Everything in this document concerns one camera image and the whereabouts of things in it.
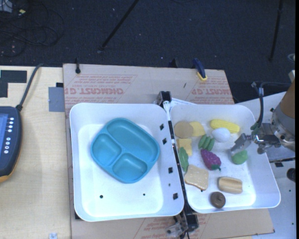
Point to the white egg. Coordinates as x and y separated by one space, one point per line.
221 135

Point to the yellow cheese wedge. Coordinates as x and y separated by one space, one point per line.
185 145

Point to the tan bread slice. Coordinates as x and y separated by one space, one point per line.
196 177

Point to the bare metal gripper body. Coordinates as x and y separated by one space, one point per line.
269 139

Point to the black cylinder on white bracket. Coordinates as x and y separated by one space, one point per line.
291 175

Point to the brown doughnut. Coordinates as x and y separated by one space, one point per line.
217 200

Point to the purple grapes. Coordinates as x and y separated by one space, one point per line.
210 159

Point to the brown round biscuit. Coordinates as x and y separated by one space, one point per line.
183 130

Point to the yellow corn cob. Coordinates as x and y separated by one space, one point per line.
225 125

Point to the brown cardboard board red print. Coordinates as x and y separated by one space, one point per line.
139 83

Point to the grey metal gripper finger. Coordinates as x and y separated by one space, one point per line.
236 147
244 139

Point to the green pepper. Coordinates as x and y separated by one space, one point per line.
240 157

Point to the tan hot dog bun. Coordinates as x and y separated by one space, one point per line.
230 185

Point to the white printed paper slip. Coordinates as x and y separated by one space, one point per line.
183 101

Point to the white plastic tray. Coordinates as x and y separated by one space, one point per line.
119 200
259 183

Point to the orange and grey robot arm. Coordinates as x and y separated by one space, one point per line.
287 101

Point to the blue divided plate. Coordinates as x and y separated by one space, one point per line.
124 149

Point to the green lettuce leaf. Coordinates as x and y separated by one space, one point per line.
183 159

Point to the yellow cheese slice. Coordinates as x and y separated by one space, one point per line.
198 129

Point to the green pea pod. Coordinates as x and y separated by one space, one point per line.
206 143

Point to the thin black and white rod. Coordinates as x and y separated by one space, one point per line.
174 143

